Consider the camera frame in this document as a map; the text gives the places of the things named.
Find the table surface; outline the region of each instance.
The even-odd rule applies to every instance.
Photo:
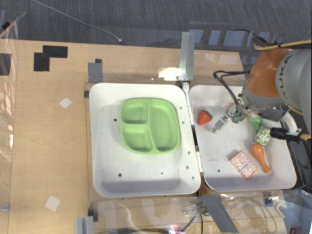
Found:
[[[42,52],[43,45],[68,46],[68,58],[51,58],[49,72],[34,72],[34,53]],[[179,66],[180,50],[24,40],[18,47],[9,234],[73,234],[75,217],[86,217],[89,207],[84,98],[88,63],[103,60],[105,81],[160,81],[160,68]],[[242,70],[239,54],[195,50],[198,82],[214,83],[212,72],[219,69]],[[232,79],[234,85],[244,81]],[[67,108],[59,104],[65,98],[72,101]],[[45,207],[51,195],[60,200],[55,212]],[[241,226],[246,225],[243,221],[249,220],[242,220]],[[213,222],[207,225],[216,228]]]

